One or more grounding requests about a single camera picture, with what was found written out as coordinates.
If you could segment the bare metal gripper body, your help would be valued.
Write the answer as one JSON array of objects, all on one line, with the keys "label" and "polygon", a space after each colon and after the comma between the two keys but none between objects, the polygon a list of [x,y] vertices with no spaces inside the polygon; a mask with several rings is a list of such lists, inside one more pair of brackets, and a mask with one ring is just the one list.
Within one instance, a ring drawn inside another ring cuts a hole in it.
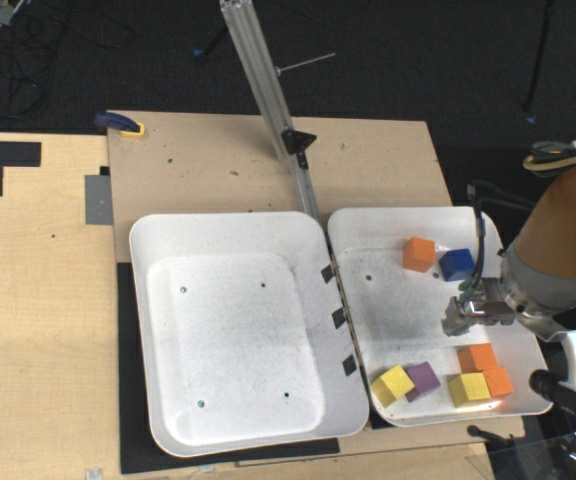
[{"label": "bare metal gripper body", "polygon": [[568,330],[555,320],[576,308],[576,280],[562,277],[488,277],[465,281],[465,316],[471,325],[518,323],[544,342]]}]

